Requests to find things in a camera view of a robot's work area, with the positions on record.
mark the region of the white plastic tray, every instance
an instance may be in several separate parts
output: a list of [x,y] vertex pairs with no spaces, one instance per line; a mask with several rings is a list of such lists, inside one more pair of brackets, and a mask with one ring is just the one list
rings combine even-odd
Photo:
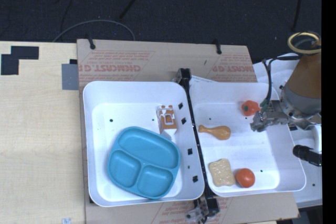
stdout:
[[[266,83],[208,83],[192,84],[190,96],[196,126],[228,126],[232,133],[228,140],[199,133],[200,145],[211,190],[222,197],[298,191],[304,188],[306,176],[299,158],[292,153],[294,142],[288,125],[273,125],[263,132],[253,132],[252,116],[244,116],[241,105],[252,100],[258,104],[268,91]],[[272,90],[272,100],[279,100]],[[213,184],[208,165],[226,158],[235,174],[240,168],[251,169],[256,182],[250,188],[217,187]]]
[[[97,205],[112,207],[193,200],[202,195],[203,172],[186,93],[180,85],[174,82],[94,81],[84,88],[83,103],[89,194]],[[170,104],[177,123],[172,141],[181,152],[180,169],[173,187],[163,198],[153,200],[116,186],[108,176],[107,161],[117,136],[131,126],[159,133],[156,109],[160,105]]]

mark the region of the black fabric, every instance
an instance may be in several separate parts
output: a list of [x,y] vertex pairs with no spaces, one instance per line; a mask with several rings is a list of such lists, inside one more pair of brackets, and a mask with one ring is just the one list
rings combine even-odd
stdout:
[[[245,45],[253,62],[287,46],[298,0],[0,0],[0,40],[76,42],[79,38]],[[321,35],[322,0],[301,0],[296,31]]]

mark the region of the blue divided tray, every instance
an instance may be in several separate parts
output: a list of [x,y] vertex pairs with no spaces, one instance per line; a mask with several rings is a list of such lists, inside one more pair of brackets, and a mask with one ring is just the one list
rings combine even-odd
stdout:
[[172,188],[181,153],[172,141],[140,127],[125,128],[109,155],[107,171],[117,186],[159,199]]

